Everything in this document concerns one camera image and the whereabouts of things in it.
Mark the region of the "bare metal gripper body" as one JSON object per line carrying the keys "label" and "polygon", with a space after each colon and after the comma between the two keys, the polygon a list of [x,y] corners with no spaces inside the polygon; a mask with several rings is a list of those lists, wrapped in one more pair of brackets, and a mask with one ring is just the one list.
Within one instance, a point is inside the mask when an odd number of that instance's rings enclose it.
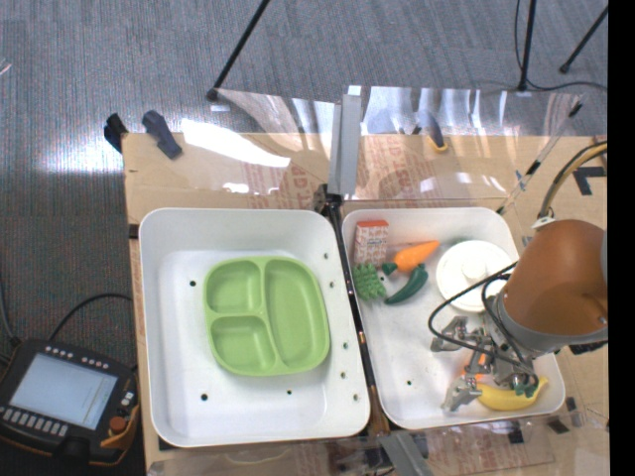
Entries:
{"label": "bare metal gripper body", "polygon": [[505,328],[485,323],[465,332],[463,340],[472,350],[463,374],[463,386],[469,391],[477,390],[478,375],[489,375],[505,390],[537,390],[539,378],[533,363]]}

